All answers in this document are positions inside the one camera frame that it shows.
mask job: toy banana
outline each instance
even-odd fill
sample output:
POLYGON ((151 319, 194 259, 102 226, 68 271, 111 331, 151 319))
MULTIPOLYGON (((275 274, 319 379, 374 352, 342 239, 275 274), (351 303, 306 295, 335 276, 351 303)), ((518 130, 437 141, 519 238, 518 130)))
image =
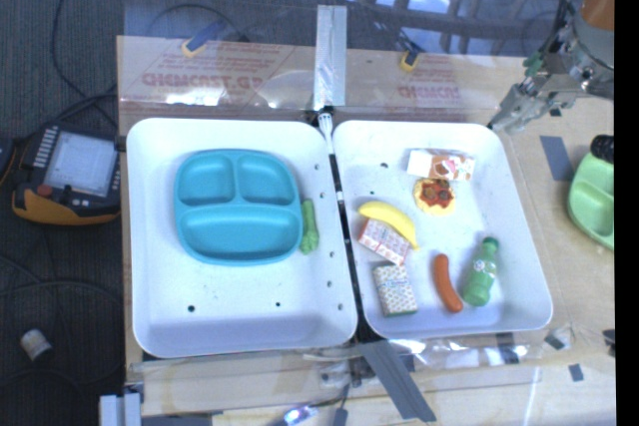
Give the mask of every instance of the toy banana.
POLYGON ((412 219, 398 208, 383 201, 368 201, 361 205, 357 211, 367 216, 387 223, 399 234, 406 238, 413 249, 418 250, 415 224, 412 219))

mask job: hot dog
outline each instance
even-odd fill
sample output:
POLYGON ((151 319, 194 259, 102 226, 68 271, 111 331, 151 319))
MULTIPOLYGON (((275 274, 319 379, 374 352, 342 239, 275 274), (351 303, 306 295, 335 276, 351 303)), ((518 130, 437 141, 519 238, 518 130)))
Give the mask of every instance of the hot dog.
POLYGON ((446 309, 450 312, 459 312, 463 309, 463 302, 450 282, 448 256, 446 254, 440 253, 435 257, 433 275, 437 293, 439 293, 439 297, 446 306, 446 309))

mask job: green plate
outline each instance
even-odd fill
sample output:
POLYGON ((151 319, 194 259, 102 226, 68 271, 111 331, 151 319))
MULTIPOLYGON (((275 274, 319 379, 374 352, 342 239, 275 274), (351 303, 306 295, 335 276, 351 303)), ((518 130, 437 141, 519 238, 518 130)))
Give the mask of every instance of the green plate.
POLYGON ((570 186, 568 212, 575 224, 602 245, 615 249, 613 164, 588 153, 570 186))

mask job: green bottle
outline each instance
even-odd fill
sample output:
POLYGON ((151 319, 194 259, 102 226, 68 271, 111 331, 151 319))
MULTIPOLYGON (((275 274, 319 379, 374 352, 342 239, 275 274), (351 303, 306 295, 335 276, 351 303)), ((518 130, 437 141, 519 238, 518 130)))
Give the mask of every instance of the green bottle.
POLYGON ((472 259, 472 270, 461 294, 470 305, 485 305, 490 299, 490 288, 497 275, 495 255, 499 242, 487 236, 481 243, 481 250, 472 259))

